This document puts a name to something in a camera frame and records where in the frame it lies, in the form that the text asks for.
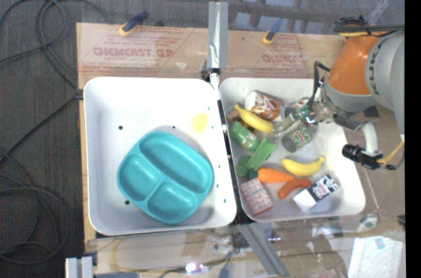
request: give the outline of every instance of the toy banana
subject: toy banana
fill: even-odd
[[[240,108],[238,104],[234,106],[234,108],[238,111],[239,116],[246,124],[249,124],[251,127],[257,129],[257,131],[262,131],[265,133],[270,133],[274,129],[274,124],[268,122],[265,119],[260,118],[256,114],[252,113],[245,108]]]
[[[308,164],[302,164],[300,162],[285,158],[282,160],[282,166],[292,174],[299,176],[310,176],[320,169],[323,161],[325,161],[323,156],[313,162],[309,162]]]

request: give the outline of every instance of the soda can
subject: soda can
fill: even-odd
[[[284,135],[281,142],[288,152],[294,153],[297,149],[309,143],[311,139],[310,130],[304,124],[300,124],[294,130]]]
[[[296,114],[299,113],[299,109],[302,108],[304,105],[306,105],[309,102],[308,97],[301,98],[299,101],[288,105],[285,108],[285,118],[287,118],[290,114],[292,114],[294,117]]]

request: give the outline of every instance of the teal plastic plate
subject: teal plastic plate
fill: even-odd
[[[163,131],[142,137],[117,171],[121,193],[165,224],[188,219],[208,195],[213,181],[209,162],[185,142]]]

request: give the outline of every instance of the blue clamp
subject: blue clamp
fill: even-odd
[[[281,28],[281,23],[282,23],[282,19],[277,19],[277,21],[275,21],[275,23],[273,23],[270,30],[268,30],[262,38],[262,41],[263,41],[264,44],[267,44],[267,45],[272,44],[272,42],[275,39],[275,34]]]
[[[121,27],[119,27],[118,32],[121,36],[127,36],[131,32],[135,30],[135,27],[138,24],[142,24],[144,20],[147,19],[149,16],[149,13],[147,11],[140,12],[135,17],[133,17],[130,21],[123,24]]]

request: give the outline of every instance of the small box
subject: small box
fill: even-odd
[[[268,193],[257,177],[243,183],[240,186],[240,189],[244,200],[254,216],[261,214],[274,206]]]
[[[264,93],[254,91],[245,98],[244,102],[247,110],[263,119],[272,121],[280,116],[281,102]]]
[[[337,183],[329,174],[326,174],[313,183],[309,188],[306,188],[295,195],[293,199],[300,209],[305,212],[313,207],[317,202],[333,193],[337,188]]]

